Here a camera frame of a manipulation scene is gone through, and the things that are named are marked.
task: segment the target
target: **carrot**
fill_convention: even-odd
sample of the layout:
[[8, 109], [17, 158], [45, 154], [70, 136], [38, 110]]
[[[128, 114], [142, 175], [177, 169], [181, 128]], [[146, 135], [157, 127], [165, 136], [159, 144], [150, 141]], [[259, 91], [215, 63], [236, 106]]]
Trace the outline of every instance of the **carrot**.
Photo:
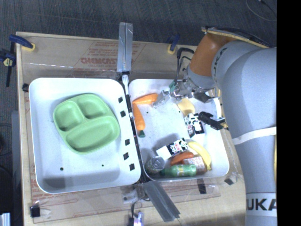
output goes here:
[[158, 98], [157, 93], [148, 94], [142, 97], [137, 98], [133, 101], [133, 104], [151, 104], [155, 102]]
[[194, 154], [192, 152], [182, 152], [174, 156], [170, 161], [170, 166], [180, 163], [184, 159], [192, 158]]
[[145, 129], [145, 121], [142, 117], [141, 111], [139, 110], [136, 104], [133, 104], [133, 114], [134, 114], [134, 121], [137, 130], [144, 130]]

